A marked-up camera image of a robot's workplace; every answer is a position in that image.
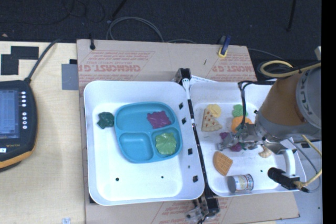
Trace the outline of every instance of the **orange toy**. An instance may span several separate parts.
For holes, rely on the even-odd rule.
[[[243,116],[234,117],[232,119],[231,130],[234,133],[237,132],[236,128],[241,124],[242,120],[243,120]],[[253,124],[253,122],[247,117],[245,117],[245,123]]]

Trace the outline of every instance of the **blue clamp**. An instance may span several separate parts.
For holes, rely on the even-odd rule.
[[[223,44],[222,48],[219,50],[218,52],[218,56],[219,57],[226,57],[227,55],[227,48],[230,44],[230,41],[231,41],[231,36],[230,35],[227,35],[227,36],[222,36],[221,39],[219,40],[219,44]]]

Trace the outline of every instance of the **black floor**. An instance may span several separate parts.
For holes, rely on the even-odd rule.
[[[296,0],[290,22],[292,5],[293,0],[0,0],[0,41],[76,42],[91,34],[216,44],[230,35],[230,44],[249,48],[255,68],[277,57],[294,65],[315,61],[322,0]]]

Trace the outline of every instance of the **tin can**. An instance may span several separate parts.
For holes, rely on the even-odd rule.
[[[228,176],[227,185],[229,190],[235,193],[237,190],[252,190],[254,181],[251,174]]]

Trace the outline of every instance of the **blue plate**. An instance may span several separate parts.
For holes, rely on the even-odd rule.
[[[153,128],[148,113],[164,111],[170,124]],[[114,129],[122,154],[133,163],[150,163],[176,156],[182,149],[182,136],[174,111],[162,102],[140,102],[120,107],[114,115]],[[175,153],[160,154],[156,136],[172,133],[176,140]]]

